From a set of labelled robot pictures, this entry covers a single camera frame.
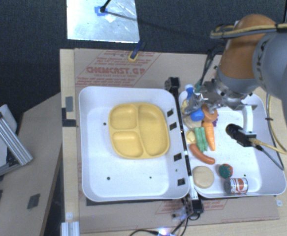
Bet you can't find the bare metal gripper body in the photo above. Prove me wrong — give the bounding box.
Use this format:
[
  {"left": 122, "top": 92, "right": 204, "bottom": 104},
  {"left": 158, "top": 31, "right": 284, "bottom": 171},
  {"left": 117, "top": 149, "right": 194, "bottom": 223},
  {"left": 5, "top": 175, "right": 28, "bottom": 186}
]
[{"left": 200, "top": 80, "right": 248, "bottom": 111}]

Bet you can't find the yellow banana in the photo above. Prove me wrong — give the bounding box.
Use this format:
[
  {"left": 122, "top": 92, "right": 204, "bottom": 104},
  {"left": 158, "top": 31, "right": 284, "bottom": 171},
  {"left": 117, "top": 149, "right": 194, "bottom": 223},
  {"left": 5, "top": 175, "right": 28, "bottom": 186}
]
[{"left": 181, "top": 99, "right": 190, "bottom": 116}]

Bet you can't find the blue round toy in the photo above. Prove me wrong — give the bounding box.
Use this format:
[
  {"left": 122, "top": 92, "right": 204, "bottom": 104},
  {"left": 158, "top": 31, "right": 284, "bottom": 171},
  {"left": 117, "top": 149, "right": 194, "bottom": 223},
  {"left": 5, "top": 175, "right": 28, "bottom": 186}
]
[{"left": 190, "top": 109, "right": 205, "bottom": 122}]

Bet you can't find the blue and white bottle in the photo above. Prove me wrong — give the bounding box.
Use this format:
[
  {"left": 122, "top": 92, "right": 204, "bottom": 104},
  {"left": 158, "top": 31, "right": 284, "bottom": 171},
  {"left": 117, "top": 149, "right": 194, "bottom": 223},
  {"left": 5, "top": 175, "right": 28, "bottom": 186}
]
[{"left": 184, "top": 84, "right": 196, "bottom": 101}]

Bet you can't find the cream round toy food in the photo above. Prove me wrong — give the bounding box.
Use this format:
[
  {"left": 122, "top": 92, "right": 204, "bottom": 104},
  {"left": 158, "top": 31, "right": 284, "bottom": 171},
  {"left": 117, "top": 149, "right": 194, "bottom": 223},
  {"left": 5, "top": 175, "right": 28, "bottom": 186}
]
[{"left": 183, "top": 115, "right": 203, "bottom": 129}]

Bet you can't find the brown doughnut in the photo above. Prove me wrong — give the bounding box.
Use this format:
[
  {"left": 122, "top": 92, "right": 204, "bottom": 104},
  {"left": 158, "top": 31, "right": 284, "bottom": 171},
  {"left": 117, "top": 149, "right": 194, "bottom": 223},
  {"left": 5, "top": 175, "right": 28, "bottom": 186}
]
[{"left": 201, "top": 103, "right": 219, "bottom": 123}]

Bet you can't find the thin black and white rod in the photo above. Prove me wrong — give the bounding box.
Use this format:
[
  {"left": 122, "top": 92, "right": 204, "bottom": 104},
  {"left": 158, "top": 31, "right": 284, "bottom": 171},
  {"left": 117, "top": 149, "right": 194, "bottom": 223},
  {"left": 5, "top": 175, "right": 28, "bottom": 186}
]
[{"left": 172, "top": 87, "right": 198, "bottom": 202}]

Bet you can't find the pale yellow toy food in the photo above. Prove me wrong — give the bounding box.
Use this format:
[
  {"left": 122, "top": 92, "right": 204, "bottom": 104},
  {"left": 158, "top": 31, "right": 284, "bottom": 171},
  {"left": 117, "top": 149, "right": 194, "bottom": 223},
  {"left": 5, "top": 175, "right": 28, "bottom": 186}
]
[{"left": 185, "top": 129, "right": 197, "bottom": 145}]

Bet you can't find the orange carrot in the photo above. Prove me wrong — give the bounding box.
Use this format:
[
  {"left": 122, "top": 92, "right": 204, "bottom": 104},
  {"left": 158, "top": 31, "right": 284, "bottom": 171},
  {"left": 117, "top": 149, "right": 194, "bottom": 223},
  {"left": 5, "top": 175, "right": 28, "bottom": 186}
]
[{"left": 202, "top": 121, "right": 217, "bottom": 152}]

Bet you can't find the green bean bundle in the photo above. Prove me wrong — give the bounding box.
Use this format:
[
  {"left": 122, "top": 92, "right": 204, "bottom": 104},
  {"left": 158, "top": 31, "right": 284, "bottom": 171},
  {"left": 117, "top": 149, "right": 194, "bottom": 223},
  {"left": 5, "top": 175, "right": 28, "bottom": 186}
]
[{"left": 194, "top": 126, "right": 208, "bottom": 153}]

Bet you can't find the red sausage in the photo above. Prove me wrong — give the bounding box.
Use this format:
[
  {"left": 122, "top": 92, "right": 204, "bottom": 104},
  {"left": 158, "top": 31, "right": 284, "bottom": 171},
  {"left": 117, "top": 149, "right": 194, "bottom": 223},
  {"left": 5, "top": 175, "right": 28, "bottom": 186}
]
[{"left": 189, "top": 143, "right": 216, "bottom": 165}]

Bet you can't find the yellow divided plate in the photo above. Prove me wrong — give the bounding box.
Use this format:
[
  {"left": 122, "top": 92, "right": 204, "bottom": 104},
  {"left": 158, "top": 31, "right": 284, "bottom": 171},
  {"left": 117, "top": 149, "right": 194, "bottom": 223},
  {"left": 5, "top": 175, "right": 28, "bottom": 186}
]
[{"left": 108, "top": 102, "right": 171, "bottom": 160}]

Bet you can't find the white plastic tray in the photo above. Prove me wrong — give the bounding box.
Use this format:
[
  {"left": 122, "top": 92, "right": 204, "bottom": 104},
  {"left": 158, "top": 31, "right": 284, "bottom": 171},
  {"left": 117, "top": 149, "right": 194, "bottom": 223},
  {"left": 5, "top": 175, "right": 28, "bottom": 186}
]
[
  {"left": 78, "top": 86, "right": 191, "bottom": 203},
  {"left": 178, "top": 89, "right": 287, "bottom": 199}
]

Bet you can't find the tan round biscuit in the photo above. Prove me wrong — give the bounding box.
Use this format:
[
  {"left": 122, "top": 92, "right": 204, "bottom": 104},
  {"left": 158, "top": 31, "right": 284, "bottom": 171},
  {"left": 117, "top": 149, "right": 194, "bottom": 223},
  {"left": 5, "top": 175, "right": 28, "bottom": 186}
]
[{"left": 192, "top": 165, "right": 215, "bottom": 189}]

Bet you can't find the red and green strawberry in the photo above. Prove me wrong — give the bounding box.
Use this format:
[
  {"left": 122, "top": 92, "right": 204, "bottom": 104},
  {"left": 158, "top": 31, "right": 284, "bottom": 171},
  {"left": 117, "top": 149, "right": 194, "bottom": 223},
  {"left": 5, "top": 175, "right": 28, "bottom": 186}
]
[{"left": 218, "top": 163, "right": 234, "bottom": 179}]

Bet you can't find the brown cardboard board red print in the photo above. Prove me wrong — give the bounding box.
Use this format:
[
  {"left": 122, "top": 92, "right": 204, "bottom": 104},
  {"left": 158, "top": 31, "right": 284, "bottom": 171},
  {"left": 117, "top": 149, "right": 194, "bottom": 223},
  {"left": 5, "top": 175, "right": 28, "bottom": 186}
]
[{"left": 59, "top": 48, "right": 281, "bottom": 234}]

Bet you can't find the red and white can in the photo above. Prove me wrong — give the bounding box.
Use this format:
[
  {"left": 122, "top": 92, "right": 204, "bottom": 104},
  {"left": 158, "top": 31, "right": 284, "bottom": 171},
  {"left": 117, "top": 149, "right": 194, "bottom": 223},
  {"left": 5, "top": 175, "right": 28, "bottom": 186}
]
[{"left": 223, "top": 177, "right": 249, "bottom": 195}]

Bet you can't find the black block with thin wires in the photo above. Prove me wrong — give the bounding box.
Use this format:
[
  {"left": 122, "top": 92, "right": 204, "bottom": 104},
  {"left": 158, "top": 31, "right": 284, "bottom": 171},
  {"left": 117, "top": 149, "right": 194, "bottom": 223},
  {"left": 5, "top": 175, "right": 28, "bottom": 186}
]
[
  {"left": 164, "top": 77, "right": 181, "bottom": 92},
  {"left": 182, "top": 197, "right": 204, "bottom": 215}
]

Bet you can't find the black cylinder on white bracket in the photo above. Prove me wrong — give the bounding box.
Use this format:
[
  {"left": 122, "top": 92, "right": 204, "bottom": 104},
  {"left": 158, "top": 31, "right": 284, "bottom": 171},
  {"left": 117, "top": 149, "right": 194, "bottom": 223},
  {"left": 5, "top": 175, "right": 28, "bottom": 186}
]
[{"left": 225, "top": 104, "right": 258, "bottom": 148}]

